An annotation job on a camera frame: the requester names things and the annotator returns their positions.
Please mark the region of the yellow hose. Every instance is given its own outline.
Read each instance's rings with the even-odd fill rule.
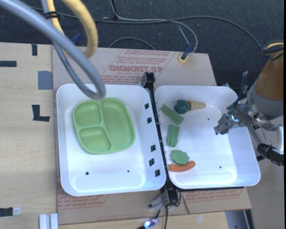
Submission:
[[[98,46],[98,34],[94,20],[81,0],[61,0],[80,20],[87,36],[87,49],[84,52],[87,58],[95,54]],[[49,11],[55,11],[53,0],[47,0]],[[53,25],[63,33],[57,18],[52,18]]]

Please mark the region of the black rectangle hole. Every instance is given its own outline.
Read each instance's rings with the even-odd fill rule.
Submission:
[[[150,161],[149,161],[149,166],[152,166],[154,164],[154,159],[152,158]]]
[[[155,170],[154,171],[154,175],[155,175],[155,177],[159,176],[160,175],[160,170]]]

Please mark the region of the toy sink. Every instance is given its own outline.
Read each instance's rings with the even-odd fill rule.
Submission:
[[[88,87],[95,90],[92,84]],[[253,186],[260,171],[247,128],[216,135],[214,126],[237,96],[220,86],[160,86],[155,103],[163,152],[149,92],[137,85],[106,85],[106,98],[91,101],[75,84],[56,94],[61,185],[73,196],[157,190],[167,179],[180,189]],[[160,108],[185,99],[206,104],[181,116],[178,142],[166,143],[169,125]],[[179,149],[194,168],[166,173],[164,161]]]
[[[169,171],[169,178],[178,188],[201,189],[253,186],[260,179],[260,170],[248,129],[239,127],[228,134],[215,134],[214,126],[236,99],[236,93],[223,86],[160,86],[155,91],[163,147],[167,164],[173,163],[175,149],[188,154],[196,165],[184,172]],[[176,147],[167,145],[168,125],[176,125],[160,108],[171,109],[178,100],[205,103],[202,109],[181,114]]]
[[[166,173],[149,93],[136,85],[106,90],[102,101],[90,101],[75,84],[56,93],[63,189],[72,196],[160,189]]]

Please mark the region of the gray hose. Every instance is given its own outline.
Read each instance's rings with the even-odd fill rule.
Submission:
[[[102,99],[105,97],[106,88],[101,76],[96,71],[91,62],[84,56],[84,54],[80,50],[78,50],[78,48],[71,42],[71,40],[65,37],[39,13],[31,9],[28,5],[26,5],[20,0],[0,0],[0,7],[21,18],[32,27],[39,30],[53,42],[53,45],[57,50],[60,59],[66,67],[66,70],[84,94],[86,94],[92,99]],[[94,92],[89,89],[80,80],[80,78],[72,69],[66,57],[64,56],[62,49],[64,49],[79,64],[79,66],[83,68],[85,73],[93,82],[97,92]]]

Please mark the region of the wooden table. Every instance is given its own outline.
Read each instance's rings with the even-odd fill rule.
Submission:
[[[17,67],[0,67],[0,208],[19,207],[20,215],[0,217],[0,228],[38,228],[40,214],[57,213],[53,91],[38,90],[38,71],[51,71],[51,46],[0,43],[0,61],[17,61]],[[49,122],[33,121],[32,105]],[[227,229],[224,212],[169,216],[168,229]],[[146,219],[59,226],[61,229],[140,227]]]

